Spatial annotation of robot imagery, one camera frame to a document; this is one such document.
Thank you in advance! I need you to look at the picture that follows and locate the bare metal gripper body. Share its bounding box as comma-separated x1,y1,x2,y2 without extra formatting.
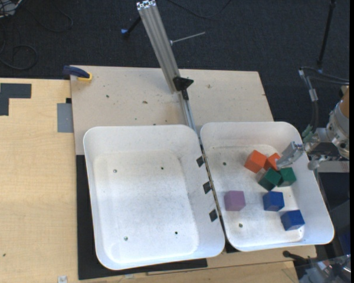
302,121,350,163

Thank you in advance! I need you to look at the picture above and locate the orange cube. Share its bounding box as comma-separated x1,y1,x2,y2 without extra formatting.
244,149,268,174
264,153,282,172

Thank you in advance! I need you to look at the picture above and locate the green cube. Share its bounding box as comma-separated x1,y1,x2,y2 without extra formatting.
277,166,297,187
257,168,283,192

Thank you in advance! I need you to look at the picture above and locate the blue cube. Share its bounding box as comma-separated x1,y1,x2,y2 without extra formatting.
280,209,306,232
262,190,286,212

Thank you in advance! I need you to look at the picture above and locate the purple cube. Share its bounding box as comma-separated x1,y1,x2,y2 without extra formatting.
223,190,247,212

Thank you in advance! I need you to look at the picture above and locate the white plastic tray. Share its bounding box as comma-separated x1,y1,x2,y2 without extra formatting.
82,124,227,271
199,121,335,253

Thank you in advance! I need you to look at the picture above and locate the pale wood board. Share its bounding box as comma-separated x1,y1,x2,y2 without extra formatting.
69,65,317,276

